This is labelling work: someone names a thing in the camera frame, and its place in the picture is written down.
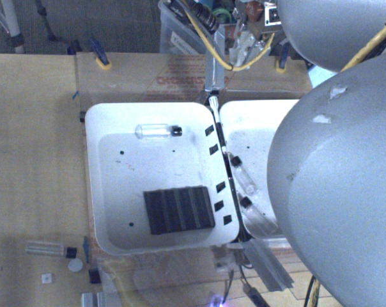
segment wooden floor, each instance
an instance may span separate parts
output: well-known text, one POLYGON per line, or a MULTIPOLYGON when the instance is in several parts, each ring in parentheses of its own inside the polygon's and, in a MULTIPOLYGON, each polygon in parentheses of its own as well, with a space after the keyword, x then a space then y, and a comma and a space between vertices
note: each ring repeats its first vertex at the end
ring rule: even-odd
MULTIPOLYGON (((85 261, 82 242, 90 232, 76 83, 71 56, 0 55, 0 307, 80 306, 82 293, 102 291, 89 283, 91 264, 72 273, 66 259, 24 254, 25 240, 56 240, 78 247, 85 261), (48 272, 53 281, 42 284, 48 272)), ((224 293, 227 276, 213 273, 210 250, 183 255, 189 263, 153 254, 113 267, 130 274, 120 288, 129 306, 208 306, 213 294, 224 293)), ((254 271, 249 282, 271 307, 301 307, 311 275, 299 261, 284 266, 295 281, 291 290, 267 292, 254 271)), ((251 306, 239 274, 226 306, 251 306)), ((339 304, 321 290, 319 306, 339 304)))

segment black cap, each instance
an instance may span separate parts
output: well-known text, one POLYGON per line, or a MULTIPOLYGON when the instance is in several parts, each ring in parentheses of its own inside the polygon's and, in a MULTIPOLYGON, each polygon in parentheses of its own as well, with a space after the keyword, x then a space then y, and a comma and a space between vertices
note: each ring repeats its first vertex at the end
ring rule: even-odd
POLYGON ((66 247, 65 258, 74 259, 77 257, 77 248, 66 247))
POLYGON ((248 197, 244 197, 243 199, 240 200, 240 205, 243 208, 248 208, 252 205, 252 201, 248 199, 248 197))
POLYGON ((181 136, 181 127, 180 126, 172 126, 172 136, 181 136))
POLYGON ((233 167, 239 167, 239 165, 243 164, 242 160, 239 158, 239 156, 231 158, 231 164, 233 167))

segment gray floor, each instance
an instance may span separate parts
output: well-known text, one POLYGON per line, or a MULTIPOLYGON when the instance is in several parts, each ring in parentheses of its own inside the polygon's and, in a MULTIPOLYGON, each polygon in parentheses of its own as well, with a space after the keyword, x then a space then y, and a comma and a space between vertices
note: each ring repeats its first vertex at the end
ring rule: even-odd
MULTIPOLYGON (((78 39, 90 51, 94 36, 109 52, 158 52, 160 12, 157 0, 42 0, 52 30, 78 39)), ((67 44, 50 42, 33 0, 14 0, 28 54, 66 54, 67 44)), ((0 53, 13 53, 0 26, 0 53)))

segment white label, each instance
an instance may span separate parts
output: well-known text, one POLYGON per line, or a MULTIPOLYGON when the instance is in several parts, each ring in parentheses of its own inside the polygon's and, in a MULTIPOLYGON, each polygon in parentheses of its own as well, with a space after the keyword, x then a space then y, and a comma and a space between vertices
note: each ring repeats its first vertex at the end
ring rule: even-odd
POLYGON ((170 42, 173 43, 184 54, 198 54, 184 39, 178 36, 175 32, 172 32, 170 42))

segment small white square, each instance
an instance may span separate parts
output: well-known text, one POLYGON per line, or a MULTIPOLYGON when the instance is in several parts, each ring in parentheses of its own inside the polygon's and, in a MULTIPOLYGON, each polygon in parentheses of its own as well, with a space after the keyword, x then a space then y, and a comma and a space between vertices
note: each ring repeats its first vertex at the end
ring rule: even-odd
POLYGON ((41 274, 42 284, 52 283, 52 273, 41 274))

